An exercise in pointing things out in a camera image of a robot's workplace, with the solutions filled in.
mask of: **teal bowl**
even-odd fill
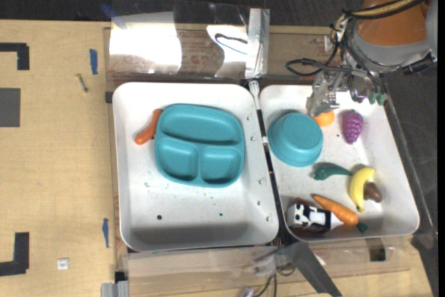
[[[308,115],[292,112],[276,119],[268,130],[270,149],[282,162],[294,167],[313,164],[323,147],[323,132]]]

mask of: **purple grapes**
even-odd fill
[[[363,117],[355,112],[349,111],[342,115],[343,136],[348,144],[357,141],[363,128]]]

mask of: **teal plate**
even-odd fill
[[[158,170],[177,183],[226,187],[243,170],[243,128],[232,114],[220,109],[169,106],[159,118],[154,142]]]

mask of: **teal divided plate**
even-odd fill
[[[268,139],[273,154],[294,167],[313,164],[320,156],[323,132],[311,117],[292,112],[276,119],[269,127]]]
[[[243,128],[226,111],[173,104],[159,117],[154,156],[162,175],[174,182],[229,186],[243,170]]]

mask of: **wooden surface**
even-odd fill
[[[0,87],[22,89],[20,128],[0,128],[0,262],[12,259],[15,232],[29,232],[31,241],[29,270],[0,277],[0,295],[100,296],[101,283],[114,279],[113,188],[104,101],[108,26],[0,20],[0,42],[26,42],[31,53],[29,71],[17,71],[14,53],[0,53]],[[92,75],[89,49],[98,52],[98,75]],[[82,91],[77,73],[88,93]],[[104,218],[109,222],[110,248],[102,234]],[[63,257],[70,259],[70,268],[59,271],[57,259]],[[406,261],[407,271],[334,282],[344,296],[431,296],[419,254],[411,245]],[[268,293],[264,296],[272,296],[272,289]],[[278,296],[313,293],[307,282],[278,287]],[[233,290],[183,296],[237,294]]]

